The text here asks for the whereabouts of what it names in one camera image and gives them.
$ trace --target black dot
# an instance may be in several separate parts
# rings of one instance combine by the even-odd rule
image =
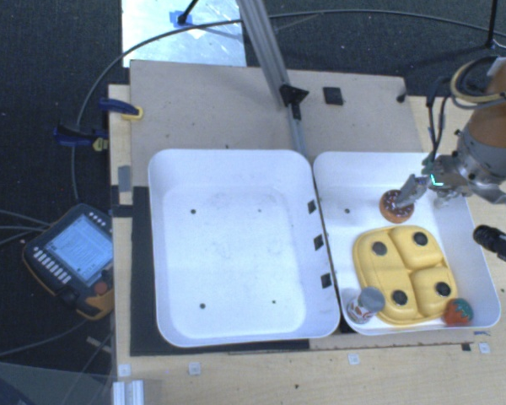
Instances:
[[[379,257],[386,255],[386,252],[388,251],[388,248],[386,247],[386,245],[384,243],[382,243],[381,241],[376,241],[373,244],[373,246],[371,246],[371,248],[373,249],[373,252],[375,253],[375,255],[378,255]]]
[[[408,297],[406,296],[406,294],[399,289],[397,291],[394,291],[394,293],[391,295],[391,298],[398,306],[404,306],[408,301]]]
[[[412,237],[414,242],[419,246],[425,246],[428,243],[428,237],[424,233],[414,233]]]
[[[441,297],[448,297],[452,290],[449,287],[449,285],[446,282],[439,282],[435,285],[435,290],[437,291],[437,294]]]

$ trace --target blue screen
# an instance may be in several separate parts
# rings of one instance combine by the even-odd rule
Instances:
[[[111,238],[85,215],[79,216],[45,248],[87,285],[112,261]]]

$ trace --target wooden table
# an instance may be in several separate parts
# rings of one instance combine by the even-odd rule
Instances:
[[[129,100],[129,86],[110,86],[110,95]],[[424,98],[407,97],[423,151],[429,151]],[[456,128],[470,114],[447,108],[447,128],[440,153],[450,152]],[[118,169],[132,163],[131,123],[110,114],[111,182]],[[120,204],[132,203],[127,187]],[[506,230],[506,208],[478,197],[469,199],[475,224]],[[352,338],[339,349],[330,342],[300,352],[261,354],[198,354],[131,357],[130,286],[132,220],[113,218],[116,292],[116,365],[120,381],[144,380],[146,403],[153,404],[506,404],[506,263],[486,254],[502,305],[500,322],[485,331],[464,331],[406,346],[399,335]],[[469,343],[465,351],[461,343]],[[190,375],[189,364],[202,373]]]

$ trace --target reflective sheet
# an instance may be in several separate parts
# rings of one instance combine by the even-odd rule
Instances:
[[[180,28],[175,19],[191,0],[122,0],[122,48],[128,50],[150,37]],[[238,19],[235,0],[199,0],[187,22],[211,23]],[[245,66],[241,24],[190,30],[148,44],[124,59]]]

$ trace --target red emergency button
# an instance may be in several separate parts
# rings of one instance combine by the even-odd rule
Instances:
[[[109,286],[105,282],[98,282],[94,285],[94,291],[97,295],[103,295],[109,290]]]

